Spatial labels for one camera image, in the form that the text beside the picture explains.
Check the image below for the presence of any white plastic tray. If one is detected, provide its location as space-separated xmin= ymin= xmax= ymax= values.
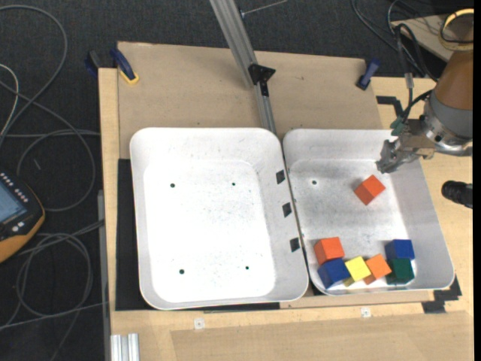
xmin=129 ymin=126 xmax=310 ymax=311
xmin=281 ymin=127 xmax=456 ymax=297

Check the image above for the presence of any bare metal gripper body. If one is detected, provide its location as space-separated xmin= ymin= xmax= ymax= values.
xmin=397 ymin=113 xmax=474 ymax=161

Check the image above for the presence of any green cube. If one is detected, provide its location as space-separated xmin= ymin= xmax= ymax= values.
xmin=386 ymin=257 xmax=416 ymax=287

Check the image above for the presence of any brown cardboard board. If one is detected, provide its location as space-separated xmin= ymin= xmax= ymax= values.
xmin=116 ymin=41 xmax=434 ymax=310

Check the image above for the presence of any orange cube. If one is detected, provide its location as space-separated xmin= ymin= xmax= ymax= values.
xmin=354 ymin=174 xmax=387 ymax=207
xmin=363 ymin=253 xmax=393 ymax=286
xmin=313 ymin=236 xmax=346 ymax=266

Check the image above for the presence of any blue cube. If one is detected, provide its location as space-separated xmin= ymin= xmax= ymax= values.
xmin=316 ymin=258 xmax=352 ymax=290
xmin=384 ymin=238 xmax=416 ymax=261

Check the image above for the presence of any yellow cube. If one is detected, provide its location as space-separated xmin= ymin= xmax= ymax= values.
xmin=343 ymin=255 xmax=373 ymax=283

